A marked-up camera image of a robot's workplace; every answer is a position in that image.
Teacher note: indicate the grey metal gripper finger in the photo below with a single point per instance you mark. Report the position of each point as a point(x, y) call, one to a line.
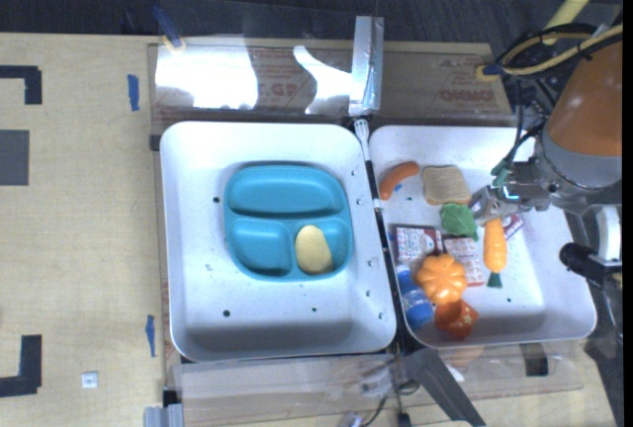
point(496, 212)
point(487, 196)

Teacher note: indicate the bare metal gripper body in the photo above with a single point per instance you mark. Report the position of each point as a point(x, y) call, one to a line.
point(530, 188)

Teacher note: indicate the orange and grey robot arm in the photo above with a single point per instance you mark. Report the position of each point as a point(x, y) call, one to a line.
point(588, 109)

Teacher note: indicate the small white and red packet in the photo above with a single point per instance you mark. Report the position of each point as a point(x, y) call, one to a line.
point(514, 225)

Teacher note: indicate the orange carrot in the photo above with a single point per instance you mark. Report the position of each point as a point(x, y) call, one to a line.
point(494, 247)

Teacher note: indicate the green lettuce leaf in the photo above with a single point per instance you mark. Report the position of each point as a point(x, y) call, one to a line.
point(457, 219)

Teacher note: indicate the tan bread slice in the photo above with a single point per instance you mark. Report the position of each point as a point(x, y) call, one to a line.
point(446, 185)

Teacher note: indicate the white and red carton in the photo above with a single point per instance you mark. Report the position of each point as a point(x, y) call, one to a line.
point(414, 242)
point(470, 257)

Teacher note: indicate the white plastic tray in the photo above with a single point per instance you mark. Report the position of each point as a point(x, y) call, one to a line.
point(198, 217)
point(539, 277)

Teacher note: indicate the orange pumpkin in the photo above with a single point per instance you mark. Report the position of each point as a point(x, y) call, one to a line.
point(441, 279)

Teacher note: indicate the orange sausage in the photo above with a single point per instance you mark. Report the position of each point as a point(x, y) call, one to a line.
point(398, 177)

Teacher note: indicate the orange carton with star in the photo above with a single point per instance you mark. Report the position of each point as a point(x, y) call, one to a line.
point(457, 320)

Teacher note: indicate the blue bottle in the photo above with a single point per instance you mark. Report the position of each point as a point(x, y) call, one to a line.
point(414, 304)

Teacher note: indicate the yellow potato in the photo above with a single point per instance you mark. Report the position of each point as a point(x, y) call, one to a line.
point(313, 251)

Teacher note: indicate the blue divided plate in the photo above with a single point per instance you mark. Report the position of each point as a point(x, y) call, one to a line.
point(277, 193)

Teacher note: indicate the black cylinder on white bracket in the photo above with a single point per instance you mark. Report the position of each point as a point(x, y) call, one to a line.
point(588, 262)

